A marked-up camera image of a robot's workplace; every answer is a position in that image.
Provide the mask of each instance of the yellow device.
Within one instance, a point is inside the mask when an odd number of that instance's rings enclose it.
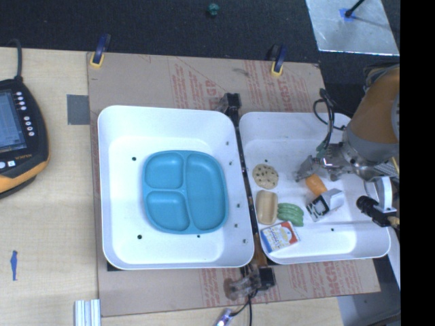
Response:
[[[0,198],[31,183],[48,164],[50,146],[39,106],[21,77],[21,46],[18,73],[0,81]]]

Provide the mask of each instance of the cookie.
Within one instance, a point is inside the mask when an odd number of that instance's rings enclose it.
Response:
[[[252,170],[252,177],[257,185],[265,189],[273,189],[278,185],[278,172],[267,164],[257,164]]]

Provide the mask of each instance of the wooden table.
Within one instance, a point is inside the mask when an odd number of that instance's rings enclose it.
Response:
[[[16,74],[0,48],[0,80]],[[89,125],[68,125],[67,95],[88,95],[86,52],[23,50],[24,83],[46,119],[48,167],[0,200],[0,325],[73,325],[76,300],[99,297]],[[16,280],[10,259],[17,251]],[[253,325],[342,325],[335,297],[256,304]],[[106,325],[212,325],[222,308],[102,318]],[[248,325],[247,308],[231,322]]]

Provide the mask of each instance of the black floor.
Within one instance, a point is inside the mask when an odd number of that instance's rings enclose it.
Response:
[[[400,49],[400,0],[381,0]],[[207,6],[220,10],[210,18]],[[262,60],[274,44],[286,61],[319,63],[326,89],[351,115],[364,95],[363,68],[398,56],[319,52],[305,0],[0,0],[0,46]]]

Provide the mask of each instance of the blue divided plate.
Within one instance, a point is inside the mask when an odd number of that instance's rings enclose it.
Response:
[[[219,162],[206,153],[153,153],[143,165],[142,188],[147,218],[163,232],[212,232],[228,217],[224,173]]]

